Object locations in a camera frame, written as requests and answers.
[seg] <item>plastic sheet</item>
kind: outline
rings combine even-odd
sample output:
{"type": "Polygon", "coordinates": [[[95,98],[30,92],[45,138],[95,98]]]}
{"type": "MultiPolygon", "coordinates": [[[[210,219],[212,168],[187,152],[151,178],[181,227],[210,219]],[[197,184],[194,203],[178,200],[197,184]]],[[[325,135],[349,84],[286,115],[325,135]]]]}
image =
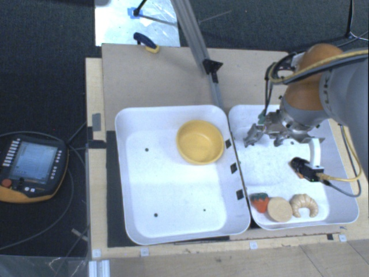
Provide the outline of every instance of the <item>plastic sheet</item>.
{"type": "Polygon", "coordinates": [[[133,9],[142,0],[95,0],[96,45],[137,44],[135,32],[143,33],[159,46],[179,47],[178,25],[170,0],[147,0],[141,17],[133,9]]]}
{"type": "Polygon", "coordinates": [[[88,261],[73,257],[0,256],[1,277],[85,277],[88,261]]]}

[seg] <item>bowl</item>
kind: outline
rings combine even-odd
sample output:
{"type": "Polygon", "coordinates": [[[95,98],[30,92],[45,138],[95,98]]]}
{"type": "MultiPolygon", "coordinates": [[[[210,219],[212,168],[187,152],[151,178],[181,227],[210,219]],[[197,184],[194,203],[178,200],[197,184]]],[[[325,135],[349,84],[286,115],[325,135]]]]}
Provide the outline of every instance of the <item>bowl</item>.
{"type": "Polygon", "coordinates": [[[176,143],[182,158],[196,165],[213,163],[224,151],[221,132],[203,120],[191,120],[183,124],[177,132],[176,143]]]}

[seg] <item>tray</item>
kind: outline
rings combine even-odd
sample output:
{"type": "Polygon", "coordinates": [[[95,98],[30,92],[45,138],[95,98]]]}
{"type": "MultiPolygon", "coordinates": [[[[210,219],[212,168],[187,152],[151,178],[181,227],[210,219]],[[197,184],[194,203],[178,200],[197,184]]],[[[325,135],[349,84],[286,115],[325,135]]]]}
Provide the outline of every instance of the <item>tray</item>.
{"type": "MultiPolygon", "coordinates": [[[[269,106],[270,111],[278,108],[269,106]]],[[[320,182],[311,183],[299,179],[288,165],[288,162],[296,156],[310,160],[308,144],[299,144],[291,139],[275,147],[273,140],[264,135],[255,146],[244,147],[243,138],[247,136],[252,124],[257,122],[258,115],[263,109],[264,106],[260,105],[238,105],[231,109],[228,116],[247,194],[265,192],[269,197],[280,196],[289,201],[294,194],[307,193],[318,203],[319,214],[310,218],[309,210],[301,208],[301,218],[292,217],[286,223],[277,223],[268,217],[268,213],[261,214],[251,206],[255,222],[266,230],[354,222],[359,216],[355,198],[348,197],[320,182]]],[[[310,135],[325,137],[325,141],[321,144],[321,166],[325,168],[325,172],[336,177],[347,177],[329,122],[324,121],[319,129],[312,130],[310,135]]],[[[352,193],[349,183],[332,183],[352,193]]]]}
{"type": "Polygon", "coordinates": [[[251,220],[227,116],[216,106],[127,108],[115,118],[125,226],[150,245],[244,232],[251,220]],[[214,163],[196,166],[176,148],[178,129],[201,119],[225,141],[214,163]]]}

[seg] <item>round beige object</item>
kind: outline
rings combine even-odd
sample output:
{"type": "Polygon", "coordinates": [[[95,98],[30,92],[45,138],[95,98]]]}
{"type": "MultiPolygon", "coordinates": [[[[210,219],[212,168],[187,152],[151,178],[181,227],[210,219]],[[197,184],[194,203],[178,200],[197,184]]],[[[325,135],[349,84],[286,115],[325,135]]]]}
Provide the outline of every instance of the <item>round beige object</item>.
{"type": "Polygon", "coordinates": [[[272,197],[269,200],[267,211],[273,220],[281,223],[289,221],[292,217],[292,207],[282,197],[272,197]]]}

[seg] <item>emergency stop button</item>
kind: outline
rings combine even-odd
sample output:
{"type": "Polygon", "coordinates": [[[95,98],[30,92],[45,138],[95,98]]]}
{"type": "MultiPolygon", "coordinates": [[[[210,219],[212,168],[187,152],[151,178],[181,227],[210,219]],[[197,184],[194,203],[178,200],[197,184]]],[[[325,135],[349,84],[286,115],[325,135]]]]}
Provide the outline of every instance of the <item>emergency stop button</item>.
{"type": "Polygon", "coordinates": [[[8,178],[5,178],[1,181],[1,185],[4,187],[4,188],[10,188],[12,186],[12,180],[11,179],[8,179],[8,178]]]}

